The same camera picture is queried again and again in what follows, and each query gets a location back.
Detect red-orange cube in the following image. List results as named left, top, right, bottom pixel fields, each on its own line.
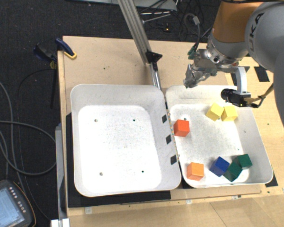
left=173, top=119, right=191, bottom=138

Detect green cube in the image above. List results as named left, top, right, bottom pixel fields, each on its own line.
left=234, top=153, right=253, bottom=170
left=222, top=161, right=243, bottom=183

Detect yellow cube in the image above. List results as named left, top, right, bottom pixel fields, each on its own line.
left=205, top=103, right=225, bottom=122
left=221, top=105, right=239, bottom=122

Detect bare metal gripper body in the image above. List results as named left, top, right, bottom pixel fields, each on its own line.
left=188, top=48, right=239, bottom=77

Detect black cylinder on white bracket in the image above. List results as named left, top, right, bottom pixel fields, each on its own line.
left=220, top=66, right=252, bottom=108

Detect pale wood board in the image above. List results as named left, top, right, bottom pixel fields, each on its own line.
left=62, top=35, right=262, bottom=209

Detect blue cube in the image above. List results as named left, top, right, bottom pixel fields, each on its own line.
left=209, top=156, right=231, bottom=177

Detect white plastic tray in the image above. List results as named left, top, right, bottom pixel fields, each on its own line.
left=165, top=85, right=275, bottom=189
left=70, top=83, right=182, bottom=198

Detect orange cube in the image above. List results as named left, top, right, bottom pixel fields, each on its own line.
left=186, top=162, right=205, bottom=182

